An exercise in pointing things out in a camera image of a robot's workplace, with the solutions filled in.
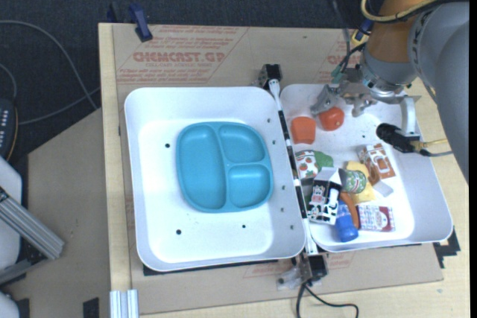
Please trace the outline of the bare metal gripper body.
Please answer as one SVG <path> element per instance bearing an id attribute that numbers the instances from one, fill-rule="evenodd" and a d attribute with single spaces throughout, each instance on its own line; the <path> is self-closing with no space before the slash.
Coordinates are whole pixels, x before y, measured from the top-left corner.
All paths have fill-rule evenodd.
<path id="1" fill-rule="evenodd" d="M 407 94 L 403 86 L 389 83 L 379 77 L 368 76 L 369 72 L 347 69 L 338 82 L 338 94 L 348 104 L 399 103 Z"/>

